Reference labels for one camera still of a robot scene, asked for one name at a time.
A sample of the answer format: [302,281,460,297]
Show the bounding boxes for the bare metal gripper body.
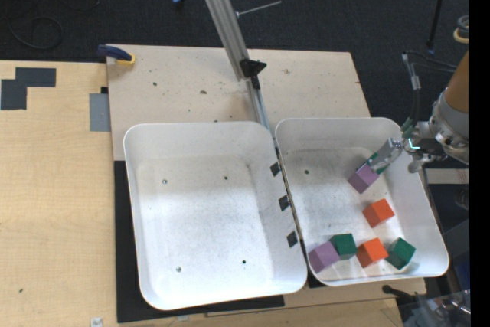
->
[398,120,470,165]

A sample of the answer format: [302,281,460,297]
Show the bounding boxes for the purple cube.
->
[347,162,381,195]
[307,240,341,275]

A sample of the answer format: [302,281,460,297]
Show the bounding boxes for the orange cube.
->
[361,198,396,229]
[355,237,390,269]

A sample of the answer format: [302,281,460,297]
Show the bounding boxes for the white plastic tray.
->
[274,116,450,287]
[122,120,309,312]

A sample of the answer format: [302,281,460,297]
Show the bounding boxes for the green cube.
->
[384,237,417,271]
[328,233,358,261]

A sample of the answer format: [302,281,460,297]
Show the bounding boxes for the pale wood board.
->
[106,44,426,319]

